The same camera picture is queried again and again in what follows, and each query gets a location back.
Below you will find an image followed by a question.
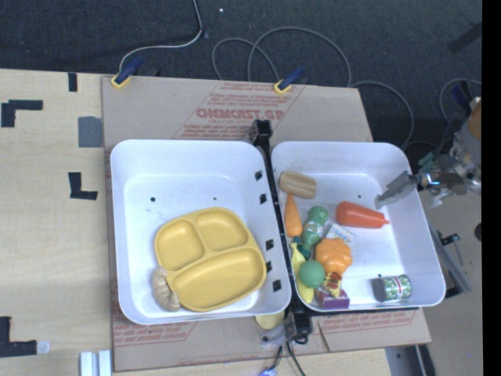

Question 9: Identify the large orange carrot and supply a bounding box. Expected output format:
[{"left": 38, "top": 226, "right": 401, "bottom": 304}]
[{"left": 335, "top": 201, "right": 391, "bottom": 230}]

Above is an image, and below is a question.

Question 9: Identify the purple carton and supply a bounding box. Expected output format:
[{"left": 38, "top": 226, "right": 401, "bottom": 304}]
[{"left": 314, "top": 287, "right": 351, "bottom": 310}]

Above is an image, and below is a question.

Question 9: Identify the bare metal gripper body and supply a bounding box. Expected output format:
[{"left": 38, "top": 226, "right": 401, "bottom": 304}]
[{"left": 415, "top": 155, "right": 483, "bottom": 198}]

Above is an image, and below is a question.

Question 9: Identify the green bottle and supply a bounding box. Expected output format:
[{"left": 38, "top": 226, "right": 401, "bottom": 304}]
[{"left": 299, "top": 205, "right": 330, "bottom": 253}]

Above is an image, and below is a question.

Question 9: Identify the orange pumpkin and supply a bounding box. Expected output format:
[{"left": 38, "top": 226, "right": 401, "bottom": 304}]
[{"left": 314, "top": 237, "right": 354, "bottom": 278}]

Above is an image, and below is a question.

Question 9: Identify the tan hot dog bun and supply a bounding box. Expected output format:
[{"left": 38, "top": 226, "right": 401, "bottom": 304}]
[{"left": 278, "top": 170, "right": 318, "bottom": 200}]

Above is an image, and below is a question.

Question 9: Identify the green ball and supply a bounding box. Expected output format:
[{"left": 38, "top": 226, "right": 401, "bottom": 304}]
[{"left": 298, "top": 259, "right": 327, "bottom": 290}]

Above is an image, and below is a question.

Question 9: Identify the yellow round object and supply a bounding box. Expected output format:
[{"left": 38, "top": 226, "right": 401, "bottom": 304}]
[{"left": 254, "top": 309, "right": 286, "bottom": 331}]

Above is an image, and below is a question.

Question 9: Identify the brown cardboard board red print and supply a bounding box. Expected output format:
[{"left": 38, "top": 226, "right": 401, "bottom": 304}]
[{"left": 100, "top": 74, "right": 433, "bottom": 373}]

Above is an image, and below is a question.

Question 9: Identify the white packet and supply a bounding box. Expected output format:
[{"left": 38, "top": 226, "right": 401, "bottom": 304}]
[{"left": 324, "top": 222, "right": 355, "bottom": 247}]

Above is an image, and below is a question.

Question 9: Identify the yellow divided plate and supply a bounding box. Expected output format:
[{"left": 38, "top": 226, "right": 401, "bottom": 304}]
[{"left": 153, "top": 206, "right": 269, "bottom": 313}]

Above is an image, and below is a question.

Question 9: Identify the small orange carrot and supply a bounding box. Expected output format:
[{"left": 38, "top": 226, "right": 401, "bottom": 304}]
[{"left": 283, "top": 193, "right": 304, "bottom": 239}]

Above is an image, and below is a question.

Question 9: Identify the yellow banana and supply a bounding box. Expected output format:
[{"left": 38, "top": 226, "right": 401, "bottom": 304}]
[{"left": 289, "top": 241, "right": 316, "bottom": 305}]

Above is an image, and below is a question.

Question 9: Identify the white plastic tray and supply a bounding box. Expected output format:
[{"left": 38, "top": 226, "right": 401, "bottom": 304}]
[
  {"left": 110, "top": 139, "right": 293, "bottom": 326},
  {"left": 270, "top": 140, "right": 447, "bottom": 313}
]

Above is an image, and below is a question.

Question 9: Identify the beige croissant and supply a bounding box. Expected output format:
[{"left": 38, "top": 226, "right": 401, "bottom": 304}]
[{"left": 151, "top": 265, "right": 182, "bottom": 313}]

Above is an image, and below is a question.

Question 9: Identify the pizza slice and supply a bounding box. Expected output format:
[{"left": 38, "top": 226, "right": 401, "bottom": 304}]
[{"left": 322, "top": 271, "right": 346, "bottom": 299}]

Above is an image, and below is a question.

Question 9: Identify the thin black rod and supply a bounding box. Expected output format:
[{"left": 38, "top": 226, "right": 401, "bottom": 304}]
[{"left": 259, "top": 139, "right": 299, "bottom": 316}]

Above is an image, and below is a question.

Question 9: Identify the green and white can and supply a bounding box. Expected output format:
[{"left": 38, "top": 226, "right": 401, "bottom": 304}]
[{"left": 370, "top": 273, "right": 413, "bottom": 303}]

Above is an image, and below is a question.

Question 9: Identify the black block with wires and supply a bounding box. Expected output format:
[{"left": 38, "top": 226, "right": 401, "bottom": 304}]
[
  {"left": 288, "top": 309, "right": 315, "bottom": 345},
  {"left": 251, "top": 118, "right": 274, "bottom": 147}
]

